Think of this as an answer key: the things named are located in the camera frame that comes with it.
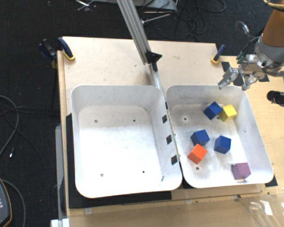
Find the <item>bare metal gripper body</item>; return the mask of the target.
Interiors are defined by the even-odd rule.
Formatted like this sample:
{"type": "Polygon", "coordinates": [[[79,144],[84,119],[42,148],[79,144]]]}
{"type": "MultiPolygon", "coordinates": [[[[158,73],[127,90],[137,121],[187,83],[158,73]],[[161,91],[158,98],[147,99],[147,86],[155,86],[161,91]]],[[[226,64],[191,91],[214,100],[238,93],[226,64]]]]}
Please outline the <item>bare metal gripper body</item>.
{"type": "Polygon", "coordinates": [[[281,63],[260,54],[247,54],[245,57],[238,56],[236,59],[241,75],[253,75],[260,78],[265,75],[276,76],[282,68],[281,63]]]}

